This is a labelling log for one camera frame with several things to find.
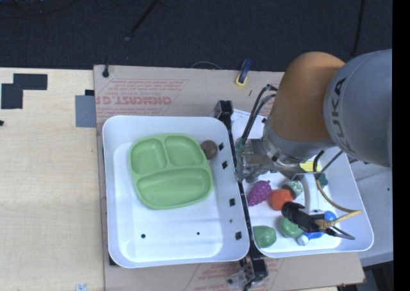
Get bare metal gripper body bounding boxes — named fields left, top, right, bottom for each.
left=235, top=137, right=291, bottom=175

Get green divided plate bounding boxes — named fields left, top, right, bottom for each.
left=128, top=133, right=215, bottom=211

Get green round toy fruit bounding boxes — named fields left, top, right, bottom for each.
left=279, top=217, right=304, bottom=239

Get brown cardboard board, red print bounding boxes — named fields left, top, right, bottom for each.
left=93, top=64, right=366, bottom=291

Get teal and white toy cupcake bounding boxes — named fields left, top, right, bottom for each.
left=281, top=180, right=304, bottom=200

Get white plastic tray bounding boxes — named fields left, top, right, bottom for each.
left=231, top=108, right=375, bottom=259
left=101, top=114, right=251, bottom=269

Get black cylinder on white bracket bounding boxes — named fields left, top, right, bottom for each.
left=281, top=172, right=325, bottom=233

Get blue and white toy bottle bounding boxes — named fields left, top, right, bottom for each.
left=296, top=230, right=325, bottom=247

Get orange toy fruit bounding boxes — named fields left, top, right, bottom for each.
left=268, top=188, right=294, bottom=212

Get brown round toy kiwi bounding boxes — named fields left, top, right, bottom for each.
left=200, top=139, right=220, bottom=160

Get yellow flat toy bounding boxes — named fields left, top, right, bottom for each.
left=299, top=160, right=321, bottom=174

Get green toy pepper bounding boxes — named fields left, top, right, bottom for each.
left=252, top=225, right=277, bottom=249

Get purple toy grapes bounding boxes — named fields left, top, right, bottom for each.
left=246, top=180, right=273, bottom=208

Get thin black and white rod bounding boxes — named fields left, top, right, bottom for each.
left=223, top=112, right=264, bottom=273

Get black block with thin wires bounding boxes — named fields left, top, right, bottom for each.
left=248, top=254, right=269, bottom=283
left=213, top=99, right=234, bottom=121

